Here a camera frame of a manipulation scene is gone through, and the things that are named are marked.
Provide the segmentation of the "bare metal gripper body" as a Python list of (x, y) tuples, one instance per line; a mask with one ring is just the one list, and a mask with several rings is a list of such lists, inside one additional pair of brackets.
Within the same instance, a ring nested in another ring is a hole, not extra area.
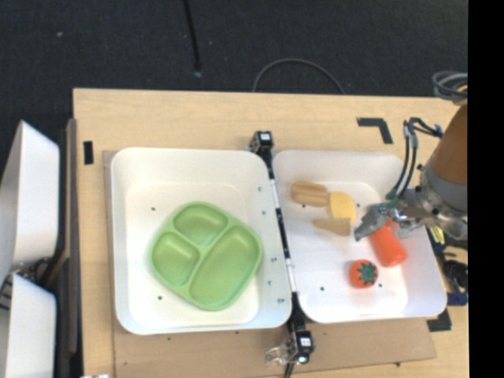
[(426, 187), (406, 189), (390, 202), (394, 221), (420, 221), (428, 228), (440, 228), (453, 239), (468, 238), (466, 213), (447, 205)]

